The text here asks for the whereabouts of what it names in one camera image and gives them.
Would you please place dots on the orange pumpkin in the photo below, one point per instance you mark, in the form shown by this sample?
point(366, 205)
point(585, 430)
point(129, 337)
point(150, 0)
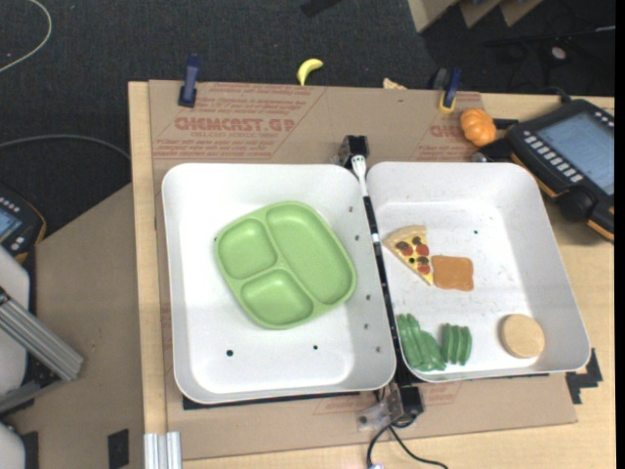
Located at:
point(478, 126)

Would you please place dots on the green divided plate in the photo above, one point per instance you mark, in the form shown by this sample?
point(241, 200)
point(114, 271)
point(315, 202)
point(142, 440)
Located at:
point(293, 257)

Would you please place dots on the short green pea pods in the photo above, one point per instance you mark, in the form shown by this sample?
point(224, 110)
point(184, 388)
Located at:
point(456, 344)

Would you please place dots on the yellow banana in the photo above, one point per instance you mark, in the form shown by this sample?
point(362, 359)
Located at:
point(307, 68)

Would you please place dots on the round tan biscuit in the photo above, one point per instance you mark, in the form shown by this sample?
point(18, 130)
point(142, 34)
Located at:
point(521, 335)

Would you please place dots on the brown cardboard board red print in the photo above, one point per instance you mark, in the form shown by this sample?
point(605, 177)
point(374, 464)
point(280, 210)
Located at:
point(303, 130)

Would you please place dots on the white plastic tray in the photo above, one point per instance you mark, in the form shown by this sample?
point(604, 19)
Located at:
point(493, 213)
point(273, 364)

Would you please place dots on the pizza slice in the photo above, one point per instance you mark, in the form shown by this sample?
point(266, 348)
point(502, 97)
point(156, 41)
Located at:
point(412, 249)

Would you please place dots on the long green pea pods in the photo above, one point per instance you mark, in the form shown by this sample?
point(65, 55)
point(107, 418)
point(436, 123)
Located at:
point(417, 345)

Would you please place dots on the brown toast slice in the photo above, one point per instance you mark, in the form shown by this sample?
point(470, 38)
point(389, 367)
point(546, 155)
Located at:
point(452, 272)

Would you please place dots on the thin black and white rod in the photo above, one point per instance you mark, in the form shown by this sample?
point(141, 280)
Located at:
point(376, 242)

